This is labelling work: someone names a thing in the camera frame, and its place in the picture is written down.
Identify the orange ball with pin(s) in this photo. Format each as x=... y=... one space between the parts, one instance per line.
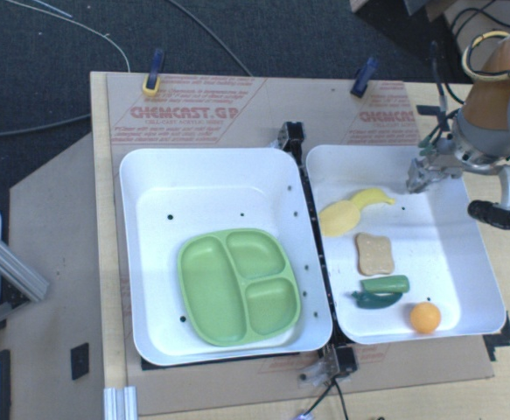
x=425 y=317

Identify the brown cardboard board red print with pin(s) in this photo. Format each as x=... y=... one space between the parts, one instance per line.
x=219 y=112

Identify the yellow banana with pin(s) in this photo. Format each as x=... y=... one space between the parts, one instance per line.
x=370 y=197

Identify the white plastic tray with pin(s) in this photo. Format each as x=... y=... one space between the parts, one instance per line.
x=438 y=252
x=219 y=199

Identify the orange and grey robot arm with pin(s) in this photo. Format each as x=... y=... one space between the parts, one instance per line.
x=495 y=99

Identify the black cylinder on white bracket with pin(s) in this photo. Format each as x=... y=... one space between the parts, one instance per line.
x=495 y=214

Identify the tan bread slice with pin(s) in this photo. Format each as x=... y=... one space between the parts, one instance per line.
x=373 y=255

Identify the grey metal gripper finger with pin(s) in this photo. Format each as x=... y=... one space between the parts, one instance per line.
x=425 y=185
x=412 y=181

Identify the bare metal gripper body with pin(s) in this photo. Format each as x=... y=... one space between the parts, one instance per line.
x=449 y=162

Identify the green divided plate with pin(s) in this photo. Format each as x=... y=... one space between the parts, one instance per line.
x=211 y=278

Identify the light green cucumber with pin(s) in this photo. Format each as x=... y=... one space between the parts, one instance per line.
x=386 y=283

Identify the dark green pepper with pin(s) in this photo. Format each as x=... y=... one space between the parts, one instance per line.
x=375 y=302

